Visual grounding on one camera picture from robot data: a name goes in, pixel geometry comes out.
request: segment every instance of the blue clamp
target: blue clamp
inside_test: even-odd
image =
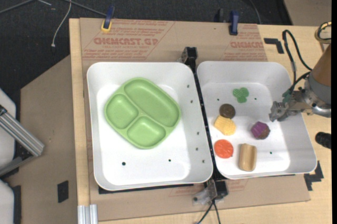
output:
[[[237,24],[239,22],[239,13],[237,11],[231,11],[230,13],[230,23],[229,26],[230,35],[237,35]]]
[[[104,32],[109,32],[111,29],[111,24],[112,24],[112,18],[115,13],[115,7],[113,5],[110,5],[109,9],[107,10],[106,13],[106,18],[102,23],[101,30]]]

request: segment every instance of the white object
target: white object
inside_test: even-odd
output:
[[[14,223],[14,193],[0,180],[0,224]]]
[[[230,141],[233,156],[222,159],[215,156],[219,172],[229,179],[280,176],[309,173],[317,165],[311,140],[302,114],[286,120],[271,122],[269,113],[273,101],[282,102],[282,94],[291,86],[286,69],[274,62],[202,62],[197,68],[207,114],[212,144],[219,139]],[[249,96],[239,103],[234,89],[245,87]],[[232,119],[236,125],[233,135],[225,136],[214,127],[222,104],[231,104],[236,110]],[[269,136],[257,140],[250,129],[261,121],[270,128]],[[257,147],[256,167],[247,172],[239,168],[240,145]]]
[[[139,149],[112,129],[104,105],[125,82],[148,79],[180,106],[173,132],[152,149]],[[178,62],[99,62],[87,71],[94,175],[109,191],[207,181],[213,172],[204,121],[191,69]]]
[[[0,104],[15,118],[16,106],[14,102],[0,89]],[[0,169],[13,160],[15,153],[15,139],[0,127]]]

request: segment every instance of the brown round food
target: brown round food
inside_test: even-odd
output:
[[[222,104],[220,106],[219,112],[220,112],[220,115],[225,118],[231,119],[235,116],[235,109],[230,104]]]

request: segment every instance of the green plate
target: green plate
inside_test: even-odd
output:
[[[109,98],[104,115],[112,128],[141,149],[154,148],[179,123],[177,102],[153,82],[134,78]]]

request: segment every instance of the tomato slice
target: tomato slice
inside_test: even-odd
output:
[[[218,157],[227,159],[233,155],[234,148],[228,140],[218,140],[214,144],[214,151]]]

